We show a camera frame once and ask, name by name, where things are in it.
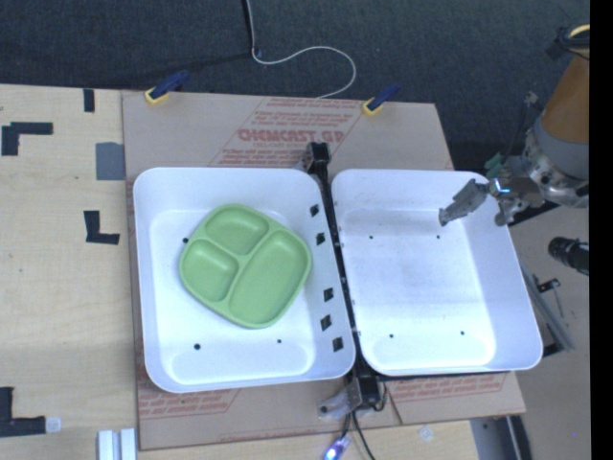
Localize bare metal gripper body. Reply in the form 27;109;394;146
496;156;591;210

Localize thin black rod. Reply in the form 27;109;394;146
317;169;366;379

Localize white plastic tray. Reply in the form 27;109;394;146
329;168;545;378
131;166;357;395

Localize black cylinder on white bracket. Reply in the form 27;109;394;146
547;236;591;277

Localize black block with thin wires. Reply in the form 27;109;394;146
345;370;385;412
304;141;333;175

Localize green divided plate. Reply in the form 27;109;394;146
177;202;313;331

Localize brown cardboard board red print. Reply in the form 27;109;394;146
120;89;528;451

